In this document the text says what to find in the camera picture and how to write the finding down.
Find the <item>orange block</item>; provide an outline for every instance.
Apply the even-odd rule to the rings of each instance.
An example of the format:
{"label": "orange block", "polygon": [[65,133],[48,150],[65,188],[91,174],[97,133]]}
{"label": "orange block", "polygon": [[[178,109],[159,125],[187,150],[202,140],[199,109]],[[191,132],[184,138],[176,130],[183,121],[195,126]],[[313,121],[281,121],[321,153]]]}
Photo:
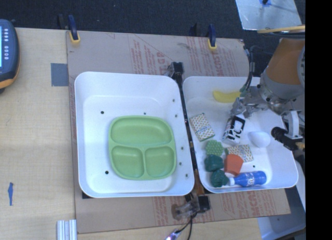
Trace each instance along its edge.
{"label": "orange block", "polygon": [[243,159],[238,155],[228,154],[226,156],[224,163],[225,163],[225,168],[224,168],[225,172],[237,176],[240,173],[243,164]]}

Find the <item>black carpet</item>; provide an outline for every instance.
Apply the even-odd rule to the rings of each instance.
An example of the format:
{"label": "black carpet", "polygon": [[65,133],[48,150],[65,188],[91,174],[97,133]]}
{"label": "black carpet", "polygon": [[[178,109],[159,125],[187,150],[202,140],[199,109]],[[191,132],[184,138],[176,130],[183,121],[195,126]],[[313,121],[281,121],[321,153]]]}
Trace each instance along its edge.
{"label": "black carpet", "polygon": [[[302,24],[306,0],[294,0]],[[142,34],[188,35],[195,23],[202,36],[213,24],[217,37],[240,38],[247,48],[257,45],[273,53],[275,37],[243,30],[236,0],[1,0],[0,18],[19,28],[58,29],[58,15],[73,15],[78,30]],[[270,55],[258,54],[255,74]]]}

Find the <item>electronic device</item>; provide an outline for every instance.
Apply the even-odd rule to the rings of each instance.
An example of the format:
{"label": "electronic device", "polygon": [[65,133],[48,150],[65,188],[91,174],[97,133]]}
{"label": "electronic device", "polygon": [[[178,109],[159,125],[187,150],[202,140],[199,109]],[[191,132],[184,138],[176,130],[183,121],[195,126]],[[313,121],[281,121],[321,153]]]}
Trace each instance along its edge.
{"label": "electronic device", "polygon": [[12,23],[0,19],[0,93],[17,78],[20,66],[20,45]]}

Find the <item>green plastic plate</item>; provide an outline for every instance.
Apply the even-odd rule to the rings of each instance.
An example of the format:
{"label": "green plastic plate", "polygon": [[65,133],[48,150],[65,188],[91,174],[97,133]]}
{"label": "green plastic plate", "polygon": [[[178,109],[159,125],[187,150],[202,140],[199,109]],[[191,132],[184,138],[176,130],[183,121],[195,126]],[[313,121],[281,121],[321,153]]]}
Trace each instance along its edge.
{"label": "green plastic plate", "polygon": [[116,174],[126,179],[156,180],[176,166],[173,130],[152,116],[121,116],[108,132],[109,158]]}

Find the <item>digital display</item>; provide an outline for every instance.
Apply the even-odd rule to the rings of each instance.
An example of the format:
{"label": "digital display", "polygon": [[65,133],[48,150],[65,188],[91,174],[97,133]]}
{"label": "digital display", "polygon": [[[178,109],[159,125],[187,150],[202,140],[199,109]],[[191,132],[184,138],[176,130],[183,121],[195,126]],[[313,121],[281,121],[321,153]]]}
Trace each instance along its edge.
{"label": "digital display", "polygon": [[2,67],[2,27],[0,26],[0,68]]}

